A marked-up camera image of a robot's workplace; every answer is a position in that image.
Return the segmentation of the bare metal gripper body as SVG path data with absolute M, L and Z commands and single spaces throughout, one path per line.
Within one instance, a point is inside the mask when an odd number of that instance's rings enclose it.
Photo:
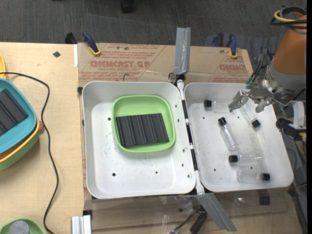
M 256 78 L 248 83 L 249 98 L 254 101 L 256 99 L 270 98 L 272 104 L 275 102 L 287 105 L 293 98 L 293 91 L 285 89 L 274 79 Z

